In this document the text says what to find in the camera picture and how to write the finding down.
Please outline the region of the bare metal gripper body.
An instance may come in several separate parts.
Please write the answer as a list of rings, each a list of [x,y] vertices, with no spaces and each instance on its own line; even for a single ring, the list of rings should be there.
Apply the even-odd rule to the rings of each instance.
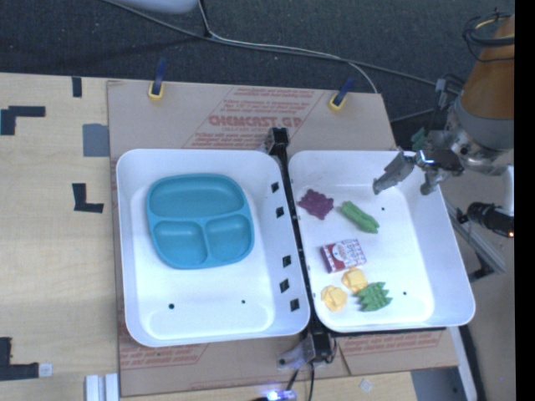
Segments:
[[[464,131],[419,130],[414,134],[415,164],[436,173],[458,176],[466,170],[499,176],[509,171],[509,164],[498,164],[501,150],[488,148]]]

